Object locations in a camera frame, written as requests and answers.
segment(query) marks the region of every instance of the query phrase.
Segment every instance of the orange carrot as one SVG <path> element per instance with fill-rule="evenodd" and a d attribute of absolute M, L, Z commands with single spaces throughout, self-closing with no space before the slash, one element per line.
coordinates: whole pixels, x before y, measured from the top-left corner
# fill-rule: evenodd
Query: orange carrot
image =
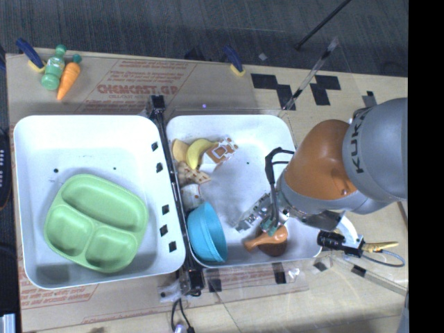
<path fill-rule="evenodd" d="M 63 70 L 62 76 L 60 77 L 60 85 L 58 87 L 57 99 L 62 100 L 69 89 L 76 81 L 78 75 L 80 74 L 80 65 L 82 58 L 78 54 L 74 54 L 72 57 L 72 62 L 69 62 L 65 69 Z"/>

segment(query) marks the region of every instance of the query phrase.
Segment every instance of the green plate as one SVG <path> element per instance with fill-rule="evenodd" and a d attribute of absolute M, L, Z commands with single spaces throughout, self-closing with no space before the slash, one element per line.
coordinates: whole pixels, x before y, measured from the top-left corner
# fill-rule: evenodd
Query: green plate
<path fill-rule="evenodd" d="M 44 238 L 73 262 L 114 273 L 134 259 L 148 223 L 141 198 L 90 174 L 71 177 L 49 208 Z"/>

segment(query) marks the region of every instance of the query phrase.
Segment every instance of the green bottle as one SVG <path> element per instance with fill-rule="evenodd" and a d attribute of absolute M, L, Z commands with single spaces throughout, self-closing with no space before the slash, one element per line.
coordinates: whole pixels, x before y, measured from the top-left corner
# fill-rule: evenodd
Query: green bottle
<path fill-rule="evenodd" d="M 65 68 L 65 60 L 63 57 L 67 52 L 67 48 L 63 44 L 57 45 L 55 55 L 48 59 L 42 77 L 42 85 L 48 90 L 55 90 L 60 84 L 60 77 Z"/>

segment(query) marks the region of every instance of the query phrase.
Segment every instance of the table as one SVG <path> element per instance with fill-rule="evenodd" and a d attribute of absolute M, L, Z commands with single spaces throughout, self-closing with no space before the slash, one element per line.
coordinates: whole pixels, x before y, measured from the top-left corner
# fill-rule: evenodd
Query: table
<path fill-rule="evenodd" d="M 44 59 L 52 53 L 37 51 Z M 82 73 L 62 102 L 38 85 L 39 76 L 24 55 L 8 55 L 11 136 L 14 125 L 30 114 L 138 114 L 147 96 L 163 94 L 167 119 L 197 112 L 273 114 L 286 122 L 298 144 L 320 121 L 348 121 L 365 106 L 363 96 L 374 95 L 377 103 L 407 97 L 406 78 L 320 71 L 296 101 L 296 111 L 283 112 L 279 96 L 295 92 L 307 70 L 246 65 L 239 77 L 224 63 L 81 51 L 68 56 L 73 53 L 83 57 Z M 161 301 L 159 288 L 174 282 L 173 273 L 39 289 L 24 272 L 18 211 L 15 218 L 23 332 L 171 332 L 172 302 Z M 286 284 L 276 284 L 271 266 L 228 268 L 219 271 L 222 291 L 206 287 L 199 298 L 183 298 L 188 320 L 197 332 L 395 332 L 409 284 L 407 204 L 348 218 L 368 242 L 398 241 L 394 251 L 406 266 L 389 268 L 322 252 L 283 263 Z M 179 313 L 175 318 L 183 322 Z"/>

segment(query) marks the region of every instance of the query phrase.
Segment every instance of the white container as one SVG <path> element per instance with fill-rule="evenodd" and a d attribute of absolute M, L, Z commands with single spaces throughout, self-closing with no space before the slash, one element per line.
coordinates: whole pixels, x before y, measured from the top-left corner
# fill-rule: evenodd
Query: white container
<path fill-rule="evenodd" d="M 14 145 L 24 268 L 33 284 L 59 289 L 171 273 L 182 266 L 185 245 L 152 121 L 141 116 L 29 116 L 15 126 Z M 44 240 L 53 199 L 79 173 L 115 182 L 146 202 L 144 239 L 131 264 L 117 273 L 80 266 L 53 252 Z"/>
<path fill-rule="evenodd" d="M 270 185 L 265 175 L 265 157 L 273 149 L 282 147 L 295 151 L 288 126 L 283 120 L 271 115 L 199 115 L 178 116 L 166 126 L 166 135 L 171 145 L 179 139 L 191 144 L 195 139 L 217 141 L 228 135 L 239 146 L 236 153 L 211 173 L 211 181 L 200 186 L 205 200 L 210 202 L 221 220 L 228 245 L 228 258 L 224 263 L 207 263 L 198 258 L 205 267 L 244 266 L 271 262 L 287 262 L 315 257 L 321 251 L 317 244 L 319 230 L 296 219 L 286 223 L 289 233 L 287 249 L 279 257 L 270 257 L 259 249 L 248 252 L 243 242 L 256 235 L 256 227 L 237 232 L 232 219 L 238 219 L 265 193 Z M 291 155 L 280 153 L 273 161 L 289 161 Z M 275 178 L 285 168 L 276 164 Z"/>

